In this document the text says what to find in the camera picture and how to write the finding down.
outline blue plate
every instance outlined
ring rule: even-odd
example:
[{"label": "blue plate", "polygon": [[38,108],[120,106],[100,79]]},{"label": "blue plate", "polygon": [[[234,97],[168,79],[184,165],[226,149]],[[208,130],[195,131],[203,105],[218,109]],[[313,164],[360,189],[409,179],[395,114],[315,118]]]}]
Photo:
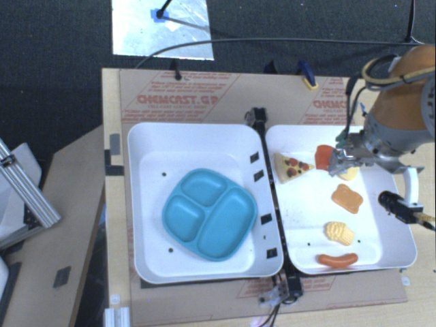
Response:
[{"label": "blue plate", "polygon": [[212,170],[193,170],[167,199],[163,226],[180,244],[208,260],[230,258],[253,227],[258,208],[245,189]]}]

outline toy hot dog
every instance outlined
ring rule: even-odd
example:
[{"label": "toy hot dog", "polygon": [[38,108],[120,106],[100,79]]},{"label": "toy hot dog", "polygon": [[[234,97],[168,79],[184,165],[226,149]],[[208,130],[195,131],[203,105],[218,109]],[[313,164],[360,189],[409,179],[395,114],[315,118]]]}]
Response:
[{"label": "toy hot dog", "polygon": [[326,254],[318,256],[318,262],[323,265],[331,266],[333,268],[345,268],[346,266],[356,263],[358,256],[355,253],[348,253],[340,257],[331,257]]}]

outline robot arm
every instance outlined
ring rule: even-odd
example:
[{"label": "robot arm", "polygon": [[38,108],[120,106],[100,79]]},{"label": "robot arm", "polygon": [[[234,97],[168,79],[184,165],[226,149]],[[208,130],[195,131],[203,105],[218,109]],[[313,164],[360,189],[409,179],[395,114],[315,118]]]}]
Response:
[{"label": "robot arm", "polygon": [[[393,61],[389,77],[372,77],[373,68],[386,61]],[[389,205],[400,202],[409,207],[411,213],[419,212],[415,209],[419,206],[418,173],[423,167],[405,166],[399,158],[424,143],[435,141],[435,47],[419,46],[401,58],[372,60],[364,66],[362,77],[367,89],[381,92],[366,115],[364,129],[358,134],[348,133],[356,99],[351,112],[348,110],[347,127],[338,136],[339,143],[330,156],[329,174],[334,176],[350,167],[373,164],[389,173],[403,174],[406,195],[395,198]]]}]

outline white tray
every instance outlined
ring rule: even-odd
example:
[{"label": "white tray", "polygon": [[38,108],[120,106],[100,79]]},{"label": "white tray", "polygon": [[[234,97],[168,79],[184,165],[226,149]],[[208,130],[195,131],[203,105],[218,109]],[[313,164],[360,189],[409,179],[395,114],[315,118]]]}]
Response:
[{"label": "white tray", "polygon": [[[379,166],[362,167],[352,181],[331,177],[327,171],[314,168],[288,183],[280,183],[275,173],[274,153],[315,165],[317,146],[335,146],[334,139],[341,130],[339,126],[278,125],[267,131],[266,141],[292,263],[311,275],[412,265],[416,246],[410,227],[389,215],[377,201],[385,190],[398,192],[392,175]],[[347,212],[331,200],[340,183],[363,197],[357,214]],[[327,239],[324,226],[329,221],[342,221],[355,233],[350,246]],[[332,256],[356,253],[359,259],[353,266],[334,269],[317,263],[316,257],[322,253]]]},{"label": "white tray", "polygon": [[[283,252],[270,192],[262,143],[245,125],[140,123],[128,135],[134,221],[134,257],[138,274],[151,283],[170,283],[277,273]],[[251,157],[258,158],[251,162]],[[177,183],[196,168],[214,170],[254,198],[258,217],[239,250],[212,262],[178,244],[164,229],[161,213]],[[264,176],[254,181],[260,171]],[[261,218],[270,214],[264,225]],[[267,253],[277,252],[267,258]]]}]

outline pizza slice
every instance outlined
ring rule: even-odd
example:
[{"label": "pizza slice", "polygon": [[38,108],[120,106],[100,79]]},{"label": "pizza slice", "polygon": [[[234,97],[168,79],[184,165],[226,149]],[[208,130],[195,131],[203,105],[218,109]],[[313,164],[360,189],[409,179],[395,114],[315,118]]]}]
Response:
[{"label": "pizza slice", "polygon": [[280,153],[274,154],[274,164],[277,175],[282,183],[291,181],[314,168],[309,163],[298,161],[293,157],[283,156]]}]

